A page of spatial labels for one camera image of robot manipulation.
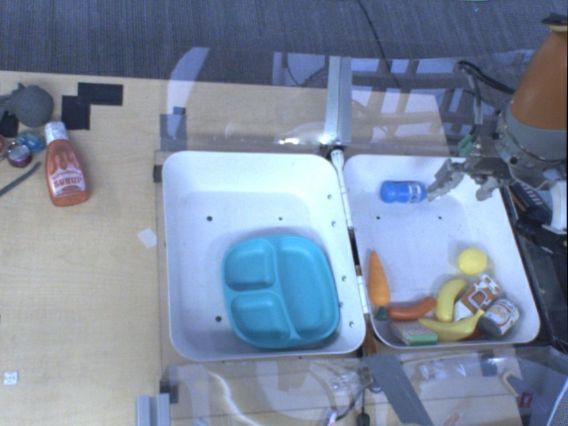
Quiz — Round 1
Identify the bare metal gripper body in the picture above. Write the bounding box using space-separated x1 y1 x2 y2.
461 136 519 186

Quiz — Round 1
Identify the blue plastic bottle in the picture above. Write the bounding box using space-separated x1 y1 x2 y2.
379 179 429 205

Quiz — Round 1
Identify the white plastic tray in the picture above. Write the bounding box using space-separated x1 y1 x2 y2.
343 154 542 351
161 150 367 363

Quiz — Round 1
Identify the yellow ball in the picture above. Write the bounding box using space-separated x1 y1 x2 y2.
457 247 489 276

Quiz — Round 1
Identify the yellow banana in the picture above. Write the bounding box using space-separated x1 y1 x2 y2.
434 278 469 324
416 308 486 343

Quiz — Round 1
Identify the orange carrot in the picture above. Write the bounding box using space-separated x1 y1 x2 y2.
367 249 392 321

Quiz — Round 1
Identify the orange and white can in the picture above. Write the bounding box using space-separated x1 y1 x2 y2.
477 297 521 340

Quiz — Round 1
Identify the orange sausage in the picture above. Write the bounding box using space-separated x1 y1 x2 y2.
386 296 438 322

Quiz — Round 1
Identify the blue divided plate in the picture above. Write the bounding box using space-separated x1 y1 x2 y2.
221 234 342 351

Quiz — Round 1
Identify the orange syrup bottle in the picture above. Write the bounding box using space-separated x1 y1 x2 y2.
43 120 91 209

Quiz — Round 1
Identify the small blue round object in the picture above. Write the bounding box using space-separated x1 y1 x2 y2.
16 130 46 153

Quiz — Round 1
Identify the grey ball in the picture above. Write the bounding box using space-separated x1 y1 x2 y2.
9 84 56 129

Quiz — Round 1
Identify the small purple can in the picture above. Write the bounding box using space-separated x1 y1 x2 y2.
5 144 34 170

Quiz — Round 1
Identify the grey flat strip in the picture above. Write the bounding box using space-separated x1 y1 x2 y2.
0 162 43 198

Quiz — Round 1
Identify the black cylinder on white bracket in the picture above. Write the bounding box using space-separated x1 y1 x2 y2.
509 178 568 235

